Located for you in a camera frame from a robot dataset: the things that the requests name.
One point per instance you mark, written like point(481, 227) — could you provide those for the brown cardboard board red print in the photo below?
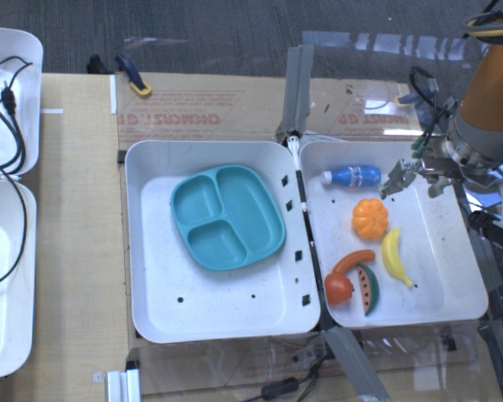
point(218, 111)

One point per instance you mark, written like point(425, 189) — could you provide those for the white plastic tray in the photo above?
point(431, 266)
point(29, 57)
point(0, 308)
point(218, 304)

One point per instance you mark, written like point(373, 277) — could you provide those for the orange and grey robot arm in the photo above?
point(486, 94)

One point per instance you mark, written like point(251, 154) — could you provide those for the toy watermelon slice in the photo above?
point(371, 289)

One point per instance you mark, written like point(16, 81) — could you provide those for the orange toy sausage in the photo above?
point(352, 259)

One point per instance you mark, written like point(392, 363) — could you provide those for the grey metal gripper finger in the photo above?
point(439, 186)
point(399, 177)

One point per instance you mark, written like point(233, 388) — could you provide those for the red toy tomato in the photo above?
point(337, 289)

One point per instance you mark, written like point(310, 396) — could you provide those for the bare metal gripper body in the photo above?
point(440, 166)

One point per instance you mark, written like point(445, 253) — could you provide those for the yellow banana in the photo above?
point(392, 254)

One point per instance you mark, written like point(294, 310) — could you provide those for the teal divided plate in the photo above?
point(243, 207)

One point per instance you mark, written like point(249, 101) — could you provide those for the black cylinder on white bracket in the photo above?
point(488, 226)

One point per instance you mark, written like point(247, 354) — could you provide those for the blue toy bottle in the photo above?
point(356, 176)

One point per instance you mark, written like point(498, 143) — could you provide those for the orange toy pumpkin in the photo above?
point(370, 219)

